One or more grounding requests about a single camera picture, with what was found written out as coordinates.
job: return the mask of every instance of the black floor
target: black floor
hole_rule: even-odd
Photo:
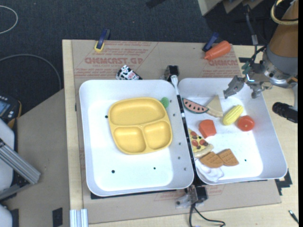
[[[18,14],[16,26],[1,33],[16,16],[0,7],[0,92],[20,100],[26,113],[63,87],[56,74],[63,84],[62,39],[98,40],[105,27],[111,40],[204,43],[216,31],[218,41],[251,44],[241,4],[226,14],[219,3],[203,17],[197,0],[153,1],[0,0],[0,6]],[[256,29],[267,40],[276,28],[269,18],[274,1],[252,11]]]

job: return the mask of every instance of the yellow corn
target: yellow corn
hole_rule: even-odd
[[[240,117],[241,113],[243,113],[243,106],[236,105],[227,114],[223,117],[223,124],[230,125]]]

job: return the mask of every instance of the black pen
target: black pen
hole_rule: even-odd
[[[293,217],[293,219],[299,224],[299,220],[297,219],[296,215],[291,210],[289,210],[288,212]]]

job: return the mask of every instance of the wooden table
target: wooden table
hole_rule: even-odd
[[[250,57],[254,53],[253,46],[234,45],[237,57]],[[73,74],[73,56],[71,40],[62,41],[63,67],[64,67],[64,88],[65,88],[65,109],[67,127],[67,148],[68,148],[68,169],[70,188],[70,207],[72,210],[83,208],[82,186],[79,161],[79,142],[77,116],[75,112],[75,86]],[[263,92],[266,104],[278,139],[282,146],[289,173],[292,178],[292,185],[282,189],[282,203],[274,205],[256,206],[249,208],[238,208],[228,210],[210,211],[204,213],[206,218],[223,220],[227,226],[297,226],[291,218],[289,210],[297,216],[299,214],[298,200],[298,125],[292,123],[271,110],[273,103],[283,102],[289,105],[294,104],[294,94],[291,89],[274,87]],[[201,219],[197,214],[193,215],[194,225],[211,226],[210,222]],[[147,226],[188,226],[188,214],[173,216],[143,218],[126,220],[121,222],[110,222],[90,225],[93,227],[147,227]]]

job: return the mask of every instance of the toy watermelon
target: toy watermelon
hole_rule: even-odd
[[[200,104],[197,104],[197,103],[195,103],[193,101],[190,101],[186,98],[183,98],[183,105],[187,110],[189,110],[189,111],[191,111],[192,113],[195,113],[195,114],[200,114],[200,113],[203,114],[203,113],[208,111],[207,107],[205,107],[203,105],[200,105]]]

